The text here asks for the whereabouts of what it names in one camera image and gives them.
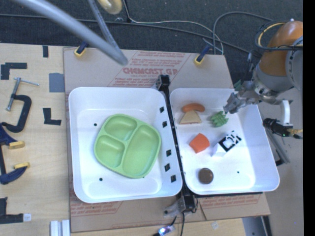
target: robot end effector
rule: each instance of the robot end effector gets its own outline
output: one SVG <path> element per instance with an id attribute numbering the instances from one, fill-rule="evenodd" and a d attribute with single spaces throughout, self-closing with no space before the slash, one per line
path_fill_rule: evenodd
<path id="1" fill-rule="evenodd" d="M 303 73 L 303 23 L 289 21 L 273 23 L 264 26 L 257 34 L 260 38 L 269 28 L 282 26 L 270 40 L 268 47 L 253 71 L 250 81 L 244 81 L 238 92 L 232 93 L 223 107 L 225 113 L 236 113 L 240 108 L 249 104 L 258 104 L 261 101 L 271 105 L 279 105 L 282 100 L 277 96 L 282 92 L 296 87 L 302 95 Z"/>

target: orange block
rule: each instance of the orange block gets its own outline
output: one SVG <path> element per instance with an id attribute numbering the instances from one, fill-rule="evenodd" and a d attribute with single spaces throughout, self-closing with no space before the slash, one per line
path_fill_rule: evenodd
<path id="1" fill-rule="evenodd" d="M 205 150 L 210 146 L 210 142 L 207 137 L 199 133 L 195 138 L 189 143 L 189 146 L 193 148 L 196 153 Z"/>

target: white tray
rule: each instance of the white tray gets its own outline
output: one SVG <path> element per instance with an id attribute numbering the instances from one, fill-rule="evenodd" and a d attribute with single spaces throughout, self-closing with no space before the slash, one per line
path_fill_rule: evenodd
<path id="1" fill-rule="evenodd" d="M 100 127 L 114 114 L 125 114 L 155 127 L 161 149 L 144 177 L 124 177 L 102 166 L 93 146 Z M 162 93 L 152 88 L 76 88 L 69 95 L 73 185 L 86 203 L 175 196 L 182 177 Z"/>
<path id="2" fill-rule="evenodd" d="M 256 105 L 235 114 L 227 114 L 227 124 L 214 127 L 209 118 L 223 110 L 234 90 L 218 88 L 178 88 L 170 95 L 181 161 L 188 188 L 199 195 L 252 193 L 275 190 L 280 182 L 277 166 Z M 200 103 L 202 123 L 179 124 L 181 108 L 188 103 Z M 242 140 L 224 156 L 217 156 L 214 145 L 226 134 L 235 131 Z M 198 134 L 204 134 L 210 147 L 195 153 L 189 146 Z M 210 184 L 198 180 L 198 172 L 209 168 L 214 174 Z"/>

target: table surface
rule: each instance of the table surface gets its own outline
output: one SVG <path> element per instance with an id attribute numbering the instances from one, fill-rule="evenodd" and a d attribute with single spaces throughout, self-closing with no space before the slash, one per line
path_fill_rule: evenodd
<path id="1" fill-rule="evenodd" d="M 24 141 L 25 147 L 8 149 L 2 146 L 6 171 L 18 163 L 29 162 L 30 168 L 17 180 L 0 186 L 0 198 L 7 197 L 7 214 L 30 213 L 31 221 L 0 225 L 0 235 L 49 235 L 50 221 L 70 219 L 69 182 L 66 142 L 65 94 L 51 93 L 49 74 L 63 74 L 63 47 L 49 46 L 49 58 L 43 57 L 43 47 L 34 45 L 0 44 L 0 64 L 26 62 L 27 69 L 10 69 L 9 80 L 0 81 L 0 121 L 15 125 L 23 103 L 15 100 L 11 112 L 5 110 L 15 86 L 14 77 L 39 83 L 39 86 L 21 82 L 17 95 L 27 95 L 32 100 L 31 110 L 22 132 L 8 134 Z M 43 108 L 51 108 L 51 119 L 61 119 L 61 125 L 44 124 Z M 183 235 L 234 235 L 244 236 L 241 218 L 216 221 L 189 222 Z M 155 234 L 161 226 L 114 229 L 71 235 L 115 236 Z M 179 235 L 181 224 L 169 235 Z"/>

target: brown round object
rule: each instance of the brown round object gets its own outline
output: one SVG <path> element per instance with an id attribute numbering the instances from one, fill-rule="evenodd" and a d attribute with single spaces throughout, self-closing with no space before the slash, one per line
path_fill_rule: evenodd
<path id="1" fill-rule="evenodd" d="M 203 168 L 199 171 L 198 178 L 201 183 L 209 184 L 213 180 L 213 172 L 208 168 Z"/>

